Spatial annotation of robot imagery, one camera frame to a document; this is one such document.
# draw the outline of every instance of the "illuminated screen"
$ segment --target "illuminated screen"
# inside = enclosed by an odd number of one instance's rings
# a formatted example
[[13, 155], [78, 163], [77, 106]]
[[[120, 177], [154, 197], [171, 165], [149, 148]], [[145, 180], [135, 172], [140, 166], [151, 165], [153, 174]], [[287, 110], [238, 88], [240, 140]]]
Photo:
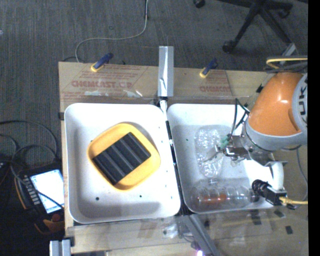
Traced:
[[[58, 204], [64, 205], [64, 180], [58, 169], [33, 175], [30, 179], [36, 190], [53, 199]], [[39, 194], [39, 197], [48, 214], [61, 209], [60, 206], [45, 196]]]

